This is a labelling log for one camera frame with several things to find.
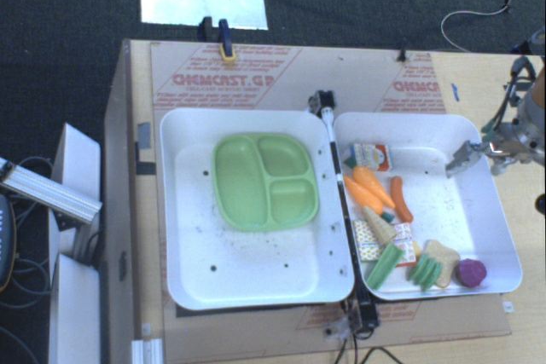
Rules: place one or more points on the green bean pod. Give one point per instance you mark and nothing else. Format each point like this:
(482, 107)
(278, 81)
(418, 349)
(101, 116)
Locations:
(424, 273)
(384, 266)

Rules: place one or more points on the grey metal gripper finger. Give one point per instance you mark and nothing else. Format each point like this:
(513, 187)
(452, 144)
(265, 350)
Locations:
(471, 148)
(457, 166)

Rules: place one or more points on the orange carrot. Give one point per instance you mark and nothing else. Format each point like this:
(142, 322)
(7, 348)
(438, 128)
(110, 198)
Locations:
(361, 194)
(371, 183)

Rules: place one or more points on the orange sausage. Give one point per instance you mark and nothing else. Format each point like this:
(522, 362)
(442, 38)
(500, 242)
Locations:
(400, 200)

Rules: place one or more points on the brown cardboard board red print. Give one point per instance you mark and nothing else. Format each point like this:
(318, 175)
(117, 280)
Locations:
(281, 72)

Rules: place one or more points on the beige biscuit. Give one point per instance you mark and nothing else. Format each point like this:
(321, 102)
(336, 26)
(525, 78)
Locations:
(445, 260)

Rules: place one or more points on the thin black and white rod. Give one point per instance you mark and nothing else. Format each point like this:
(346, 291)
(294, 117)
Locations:
(340, 183)

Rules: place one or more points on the green divided plate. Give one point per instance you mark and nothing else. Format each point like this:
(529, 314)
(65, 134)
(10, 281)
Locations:
(239, 183)

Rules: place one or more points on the white and red small carton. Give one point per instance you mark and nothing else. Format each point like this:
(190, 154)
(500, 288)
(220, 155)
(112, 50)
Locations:
(405, 243)

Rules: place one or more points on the yellow patterned packet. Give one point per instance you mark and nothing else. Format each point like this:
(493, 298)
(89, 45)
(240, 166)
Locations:
(364, 245)

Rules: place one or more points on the purple round toy food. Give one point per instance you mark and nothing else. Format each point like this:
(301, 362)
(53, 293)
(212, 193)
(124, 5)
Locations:
(470, 273)

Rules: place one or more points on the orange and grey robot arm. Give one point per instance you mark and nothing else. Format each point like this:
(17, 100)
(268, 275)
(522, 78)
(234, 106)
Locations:
(538, 96)

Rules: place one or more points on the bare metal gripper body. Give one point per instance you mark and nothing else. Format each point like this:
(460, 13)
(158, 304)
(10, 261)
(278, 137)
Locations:
(518, 142)

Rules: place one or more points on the beige ice cream cone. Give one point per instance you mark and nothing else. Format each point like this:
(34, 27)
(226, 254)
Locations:
(379, 226)

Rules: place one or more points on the white plastic tray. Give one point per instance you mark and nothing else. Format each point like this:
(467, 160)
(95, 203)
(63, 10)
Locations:
(239, 268)
(448, 209)

